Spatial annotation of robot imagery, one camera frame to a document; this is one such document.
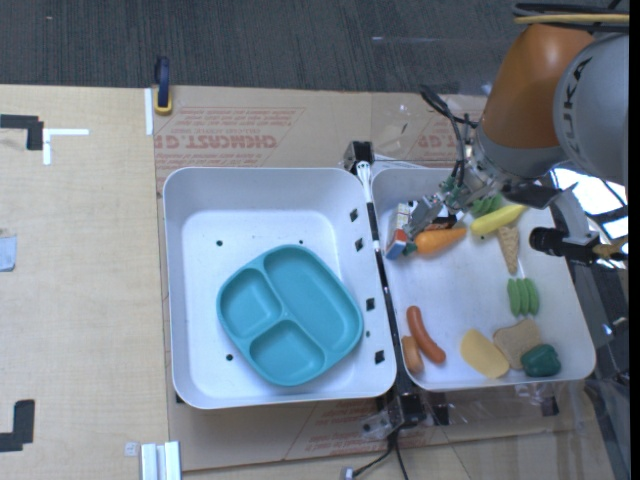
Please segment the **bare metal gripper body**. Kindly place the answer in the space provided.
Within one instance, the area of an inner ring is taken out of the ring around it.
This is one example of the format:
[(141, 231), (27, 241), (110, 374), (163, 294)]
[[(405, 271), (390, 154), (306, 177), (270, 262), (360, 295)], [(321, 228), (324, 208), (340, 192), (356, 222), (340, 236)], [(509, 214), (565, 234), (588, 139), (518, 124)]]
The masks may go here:
[(416, 201), (412, 215), (417, 224), (457, 224), (466, 215), (481, 217), (502, 205), (495, 180), (471, 161), (457, 160), (436, 189)]

